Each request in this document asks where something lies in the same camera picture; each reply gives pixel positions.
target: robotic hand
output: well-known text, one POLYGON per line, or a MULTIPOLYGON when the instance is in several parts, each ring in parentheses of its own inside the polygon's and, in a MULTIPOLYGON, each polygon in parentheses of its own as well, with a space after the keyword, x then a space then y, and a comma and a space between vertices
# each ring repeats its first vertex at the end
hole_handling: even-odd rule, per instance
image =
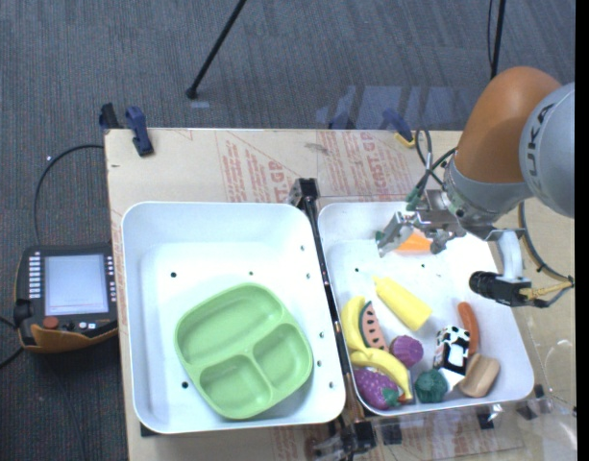
MULTIPOLYGON (((575 84, 561 84, 526 66, 505 70, 481 93, 446 167, 441 190, 416 192, 376 242, 380 256, 404 242, 413 228, 432 239, 431 250, 471 233, 495 241, 503 275, 475 272, 473 291, 507 305, 548 306, 522 276, 518 237, 523 229, 494 224, 523 200, 536 197, 559 214, 575 212, 575 84)), ((434 168, 427 162, 427 172, 434 168)), ((574 286, 570 279, 561 288, 574 286)))

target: green plate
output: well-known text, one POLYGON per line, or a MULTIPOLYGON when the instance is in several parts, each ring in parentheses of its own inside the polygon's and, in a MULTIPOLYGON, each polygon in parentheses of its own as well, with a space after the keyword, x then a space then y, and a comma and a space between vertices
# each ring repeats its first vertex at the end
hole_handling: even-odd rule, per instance
POLYGON ((242 283, 189 309, 175 349, 197 390, 220 415, 247 419, 284 400, 311 373, 313 355, 278 297, 242 283))

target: toy banana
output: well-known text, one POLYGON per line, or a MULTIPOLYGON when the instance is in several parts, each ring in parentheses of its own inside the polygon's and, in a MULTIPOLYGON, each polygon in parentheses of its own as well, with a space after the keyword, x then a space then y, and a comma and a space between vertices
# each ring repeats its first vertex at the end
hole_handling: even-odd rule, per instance
POLYGON ((403 362, 382 349, 367 349, 366 352, 350 352, 352 364, 358 367, 374 367, 386 374, 403 390, 400 402, 408 402, 413 398, 409 387, 409 371, 403 362))
POLYGON ((389 277, 373 277, 380 299, 412 331, 417 331, 429 318, 432 309, 389 277))
POLYGON ((359 319, 360 312, 366 303, 363 296, 355 296, 349 299, 341 309, 341 326, 343 337, 348 350, 367 353, 368 347, 364 344, 360 334, 359 319))

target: black clamp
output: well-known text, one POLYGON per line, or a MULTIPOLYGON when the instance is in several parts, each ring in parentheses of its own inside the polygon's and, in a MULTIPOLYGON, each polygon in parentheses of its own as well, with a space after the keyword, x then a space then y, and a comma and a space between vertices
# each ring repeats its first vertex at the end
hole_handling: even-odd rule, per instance
POLYGON ((147 121, 144 113, 138 106, 130 106, 125 111, 125 117, 128 120, 128 127, 134 130, 135 136, 132 139, 138 155, 144 157, 148 154, 153 154, 153 145, 149 139, 147 132, 147 121))

